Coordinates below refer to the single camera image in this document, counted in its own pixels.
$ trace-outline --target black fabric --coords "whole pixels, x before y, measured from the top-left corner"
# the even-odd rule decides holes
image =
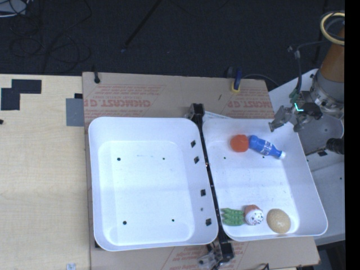
[[[29,0],[25,16],[0,18],[0,73],[81,75],[95,66],[226,77],[234,67],[282,85],[298,76],[288,46],[317,41],[324,11],[345,10],[345,0],[162,0],[122,52],[156,1]],[[303,47],[302,72],[318,68],[329,46],[317,61],[316,48]]]

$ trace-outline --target empty white tray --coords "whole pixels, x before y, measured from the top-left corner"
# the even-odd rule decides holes
[[[204,122],[203,132],[219,208],[243,210],[255,204],[264,213],[256,226],[223,225],[236,241],[293,236],[317,236],[326,232],[327,219],[300,139],[287,123],[274,132],[267,119],[213,118]],[[279,160],[255,150],[234,152],[230,140],[237,134],[256,135],[286,152]],[[266,215],[273,208],[285,211],[291,220],[286,234],[273,232]]]
[[[185,118],[89,126],[94,236],[108,251],[208,244],[218,234],[200,133]]]

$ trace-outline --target wooden surface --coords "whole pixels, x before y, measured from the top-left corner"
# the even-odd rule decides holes
[[[0,87],[11,79],[41,79],[42,93],[0,111],[0,269],[90,269],[84,128],[65,112],[82,79],[0,75]]]

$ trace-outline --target cardboard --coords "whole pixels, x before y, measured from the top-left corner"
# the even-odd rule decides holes
[[[97,73],[83,73],[85,149],[89,202],[89,231],[92,269],[201,269],[197,257],[206,254],[205,245],[161,247],[109,252],[96,247],[92,224],[92,189],[89,166],[88,126],[101,116],[184,117],[192,103],[205,111],[232,118],[273,119],[274,112],[265,81],[243,79],[240,91],[232,92],[232,79]],[[235,257],[222,269],[271,269],[315,265],[320,262],[313,237],[232,242]]]

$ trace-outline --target orange object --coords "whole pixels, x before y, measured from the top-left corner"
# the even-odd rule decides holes
[[[245,135],[236,135],[231,138],[230,146],[235,152],[245,152],[249,149],[249,140]]]

